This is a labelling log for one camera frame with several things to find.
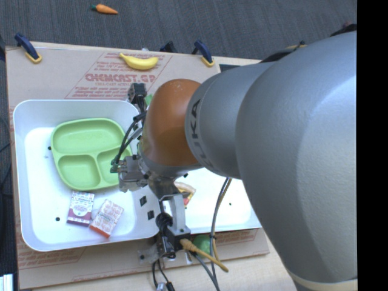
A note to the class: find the yellow banana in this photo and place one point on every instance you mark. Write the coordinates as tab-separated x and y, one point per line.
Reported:
139	62

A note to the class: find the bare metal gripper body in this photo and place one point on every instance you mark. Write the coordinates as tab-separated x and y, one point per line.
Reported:
133	174

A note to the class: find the green round toy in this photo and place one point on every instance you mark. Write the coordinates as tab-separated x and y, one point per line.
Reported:
202	243

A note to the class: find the orange and white carton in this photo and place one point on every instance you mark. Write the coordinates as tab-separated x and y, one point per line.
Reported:
106	218

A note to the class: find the yellow and red toy food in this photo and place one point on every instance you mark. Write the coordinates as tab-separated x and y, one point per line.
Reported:
188	190

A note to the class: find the green divided plate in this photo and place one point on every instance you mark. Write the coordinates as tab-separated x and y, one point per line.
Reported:
82	144

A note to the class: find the white plastic tray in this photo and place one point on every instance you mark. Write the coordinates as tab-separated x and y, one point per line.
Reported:
39	174

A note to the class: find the black cylinder on white bracket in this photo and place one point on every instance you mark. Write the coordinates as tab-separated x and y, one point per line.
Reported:
177	214

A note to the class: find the orange carrot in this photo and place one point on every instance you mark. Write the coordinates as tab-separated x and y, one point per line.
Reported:
106	9

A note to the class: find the brown cardboard board red print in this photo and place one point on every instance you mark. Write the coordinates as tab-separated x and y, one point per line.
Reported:
60	71

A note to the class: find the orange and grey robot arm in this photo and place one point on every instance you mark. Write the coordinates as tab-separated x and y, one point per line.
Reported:
272	150

